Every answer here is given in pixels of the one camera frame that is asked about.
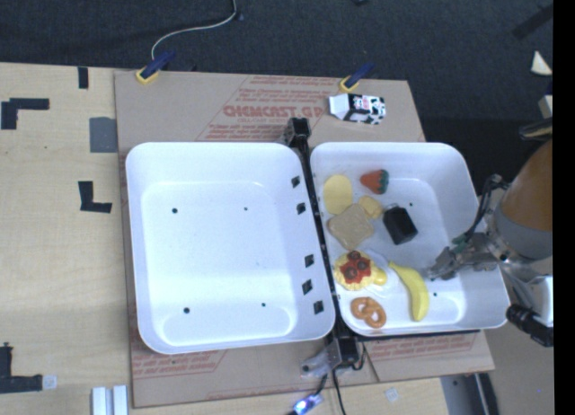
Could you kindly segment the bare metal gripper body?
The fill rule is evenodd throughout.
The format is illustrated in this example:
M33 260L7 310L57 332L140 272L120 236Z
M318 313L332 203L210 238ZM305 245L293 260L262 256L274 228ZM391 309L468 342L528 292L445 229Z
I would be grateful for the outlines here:
M493 270L512 257L510 246L495 232L464 233L456 238L458 268Z

